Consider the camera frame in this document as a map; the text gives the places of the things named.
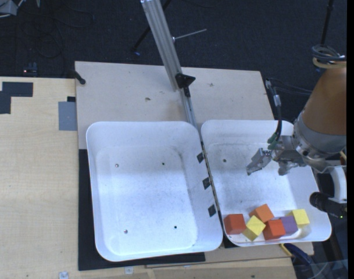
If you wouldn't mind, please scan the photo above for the purple cube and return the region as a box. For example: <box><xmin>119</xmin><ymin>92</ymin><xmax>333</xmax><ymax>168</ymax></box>
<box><xmin>280</xmin><ymin>215</ymin><xmax>299</xmax><ymax>235</ymax></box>

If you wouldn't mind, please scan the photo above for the white plastic tray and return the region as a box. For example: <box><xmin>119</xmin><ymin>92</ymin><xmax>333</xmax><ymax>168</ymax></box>
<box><xmin>200</xmin><ymin>119</ymin><xmax>332</xmax><ymax>248</ymax></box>
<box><xmin>85</xmin><ymin>120</ymin><xmax>224</xmax><ymax>262</ymax></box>

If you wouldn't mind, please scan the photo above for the orange cube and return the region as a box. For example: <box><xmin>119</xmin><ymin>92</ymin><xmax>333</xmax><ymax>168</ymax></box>
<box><xmin>248</xmin><ymin>203</ymin><xmax>275</xmax><ymax>224</ymax></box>

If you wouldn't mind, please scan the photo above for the red cube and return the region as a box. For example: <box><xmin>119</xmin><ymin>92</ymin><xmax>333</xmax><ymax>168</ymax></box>
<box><xmin>223</xmin><ymin>213</ymin><xmax>247</xmax><ymax>235</ymax></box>
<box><xmin>262</xmin><ymin>219</ymin><xmax>287</xmax><ymax>241</ymax></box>

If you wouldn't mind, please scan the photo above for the pale wood board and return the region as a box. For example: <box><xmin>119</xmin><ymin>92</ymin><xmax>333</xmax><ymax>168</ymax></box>
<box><xmin>74</xmin><ymin>61</ymin><xmax>314</xmax><ymax>269</ymax></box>

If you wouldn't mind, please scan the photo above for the black cylinder on white bracket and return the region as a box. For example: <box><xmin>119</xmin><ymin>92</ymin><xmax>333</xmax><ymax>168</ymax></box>
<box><xmin>309</xmin><ymin>165</ymin><xmax>348</xmax><ymax>219</ymax></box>

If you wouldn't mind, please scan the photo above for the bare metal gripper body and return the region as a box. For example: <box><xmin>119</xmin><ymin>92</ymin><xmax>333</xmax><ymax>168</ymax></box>
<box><xmin>270</xmin><ymin>135</ymin><xmax>329</xmax><ymax>171</ymax></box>

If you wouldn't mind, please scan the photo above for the yellow cube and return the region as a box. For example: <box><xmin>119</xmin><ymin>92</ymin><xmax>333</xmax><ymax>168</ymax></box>
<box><xmin>241</xmin><ymin>215</ymin><xmax>267</xmax><ymax>242</ymax></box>
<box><xmin>286</xmin><ymin>209</ymin><xmax>310</xmax><ymax>228</ymax></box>

